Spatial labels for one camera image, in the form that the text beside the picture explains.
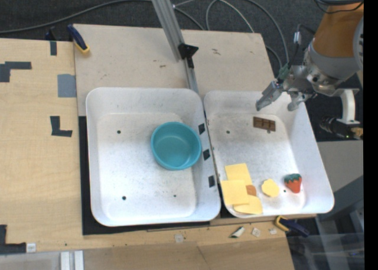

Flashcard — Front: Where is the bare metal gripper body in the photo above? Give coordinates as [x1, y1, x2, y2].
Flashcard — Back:
[279, 64, 344, 99]

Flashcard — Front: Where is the brown chocolate bar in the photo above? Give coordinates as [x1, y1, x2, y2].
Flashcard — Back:
[252, 116, 278, 133]

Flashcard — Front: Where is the white plastic tray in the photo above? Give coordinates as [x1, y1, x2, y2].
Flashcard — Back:
[203, 89, 335, 219]
[85, 86, 222, 227]

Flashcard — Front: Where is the thin black rod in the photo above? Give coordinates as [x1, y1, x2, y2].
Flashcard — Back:
[203, 110, 222, 201]

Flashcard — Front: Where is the red strawberry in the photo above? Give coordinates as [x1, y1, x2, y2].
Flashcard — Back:
[283, 173, 303, 194]

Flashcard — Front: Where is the yellow cheese slice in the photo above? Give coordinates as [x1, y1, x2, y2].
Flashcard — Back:
[224, 162, 253, 184]
[220, 180, 250, 206]
[233, 194, 264, 216]

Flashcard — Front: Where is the yellow round biscuit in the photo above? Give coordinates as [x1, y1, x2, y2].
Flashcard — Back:
[260, 178, 281, 199]

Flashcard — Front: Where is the teal bowl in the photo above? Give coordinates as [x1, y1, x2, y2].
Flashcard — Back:
[150, 121, 203, 171]

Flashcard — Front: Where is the small white folded card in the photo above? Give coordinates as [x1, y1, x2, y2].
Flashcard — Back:
[229, 226, 246, 239]

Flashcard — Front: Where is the pale wood board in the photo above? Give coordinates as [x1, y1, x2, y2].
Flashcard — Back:
[72, 23, 296, 270]

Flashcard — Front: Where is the black cylinder on white bracket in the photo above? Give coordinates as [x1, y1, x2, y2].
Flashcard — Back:
[318, 88, 363, 140]

